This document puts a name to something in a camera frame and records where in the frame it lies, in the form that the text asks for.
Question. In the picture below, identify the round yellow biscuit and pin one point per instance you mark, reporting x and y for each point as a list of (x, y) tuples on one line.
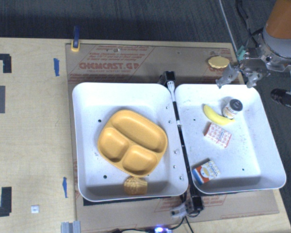
[(218, 62)]

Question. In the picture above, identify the white plastic tray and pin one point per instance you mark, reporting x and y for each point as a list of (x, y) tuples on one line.
[(252, 154), (92, 154)]

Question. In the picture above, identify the yellow waffle biscuit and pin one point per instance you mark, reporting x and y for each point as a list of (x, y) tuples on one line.
[(135, 186)]

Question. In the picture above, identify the thin black and white rod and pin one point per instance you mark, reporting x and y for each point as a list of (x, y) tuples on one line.
[(178, 120)]

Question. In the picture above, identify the orange divided plate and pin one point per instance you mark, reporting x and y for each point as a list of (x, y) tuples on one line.
[(133, 135)]

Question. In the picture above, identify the orange and white packet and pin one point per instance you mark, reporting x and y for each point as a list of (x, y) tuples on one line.
[(217, 135)]

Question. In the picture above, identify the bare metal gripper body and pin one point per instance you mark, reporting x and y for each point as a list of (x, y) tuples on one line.
[(253, 63)]

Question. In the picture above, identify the red and yellow carton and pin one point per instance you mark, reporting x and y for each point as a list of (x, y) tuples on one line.
[(206, 171)]

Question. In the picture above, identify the small can with black lid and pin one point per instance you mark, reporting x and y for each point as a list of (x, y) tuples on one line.
[(231, 109)]

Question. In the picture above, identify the yellow banana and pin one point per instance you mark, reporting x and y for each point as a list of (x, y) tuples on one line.
[(215, 118)]

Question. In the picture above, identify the brown cardboard board, red print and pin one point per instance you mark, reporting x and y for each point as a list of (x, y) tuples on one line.
[(140, 64)]

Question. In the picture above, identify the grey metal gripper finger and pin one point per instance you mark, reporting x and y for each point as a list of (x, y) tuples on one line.
[(253, 79), (229, 75)]

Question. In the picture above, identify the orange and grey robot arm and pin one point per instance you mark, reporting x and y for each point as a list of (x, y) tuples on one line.
[(281, 21)]

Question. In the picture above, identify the black cylinder on white bracket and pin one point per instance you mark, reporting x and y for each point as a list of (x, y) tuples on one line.
[(282, 98)]

